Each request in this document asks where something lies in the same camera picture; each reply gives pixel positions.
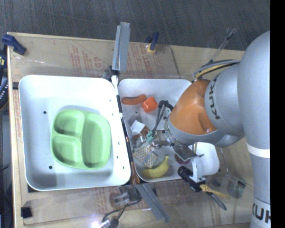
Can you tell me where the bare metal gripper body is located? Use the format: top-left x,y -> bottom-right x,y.
154,127 -> 179,149

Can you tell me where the white plastic tray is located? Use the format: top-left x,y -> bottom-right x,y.
18,74 -> 132,191
118,78 -> 220,183

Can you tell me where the red sausage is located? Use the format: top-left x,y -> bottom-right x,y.
121,94 -> 147,105

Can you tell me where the black cylinder on white bracket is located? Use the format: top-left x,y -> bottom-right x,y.
177,153 -> 207,192

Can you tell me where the yellow banana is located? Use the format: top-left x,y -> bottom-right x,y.
142,155 -> 170,179

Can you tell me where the green divided plate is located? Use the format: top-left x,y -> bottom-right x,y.
50,109 -> 112,171

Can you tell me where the brown cardboard board red print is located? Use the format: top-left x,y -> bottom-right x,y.
6,31 -> 252,228

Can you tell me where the white orange patterned packet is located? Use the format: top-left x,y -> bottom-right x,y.
132,144 -> 158,169

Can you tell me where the dark purple round object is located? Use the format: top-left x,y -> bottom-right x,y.
174,153 -> 191,165

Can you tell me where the white and brown packet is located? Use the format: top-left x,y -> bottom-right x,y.
130,120 -> 151,140

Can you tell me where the black block with thin wires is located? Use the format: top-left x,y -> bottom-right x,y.
124,184 -> 142,201

